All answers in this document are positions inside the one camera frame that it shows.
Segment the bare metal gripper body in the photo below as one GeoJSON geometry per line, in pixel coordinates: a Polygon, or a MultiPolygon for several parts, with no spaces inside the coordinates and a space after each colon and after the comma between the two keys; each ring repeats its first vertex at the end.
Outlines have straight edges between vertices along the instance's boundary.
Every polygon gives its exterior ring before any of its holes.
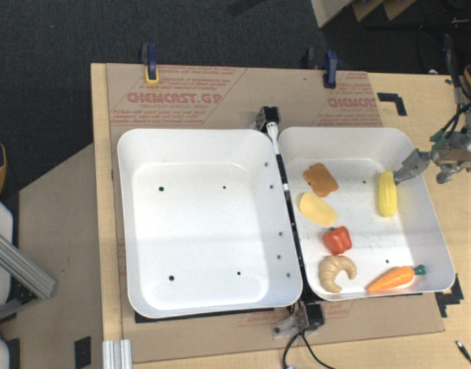
{"type": "Polygon", "coordinates": [[[471,172],[471,134],[455,131],[450,136],[439,133],[431,149],[432,161],[440,168],[438,184],[452,180],[461,171],[471,172]]]}

